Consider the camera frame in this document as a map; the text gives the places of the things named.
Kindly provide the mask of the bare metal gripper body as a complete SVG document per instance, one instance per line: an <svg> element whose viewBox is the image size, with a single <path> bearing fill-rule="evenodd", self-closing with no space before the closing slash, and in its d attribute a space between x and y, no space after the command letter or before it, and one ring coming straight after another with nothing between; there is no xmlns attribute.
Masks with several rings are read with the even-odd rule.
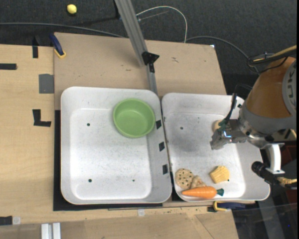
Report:
<svg viewBox="0 0 299 239"><path fill-rule="evenodd" d="M252 131L244 130L240 127L237 119L223 119L220 122L220 148L226 144L244 142L262 149L266 145L273 143L273 137L271 135L257 135Z"/></svg>

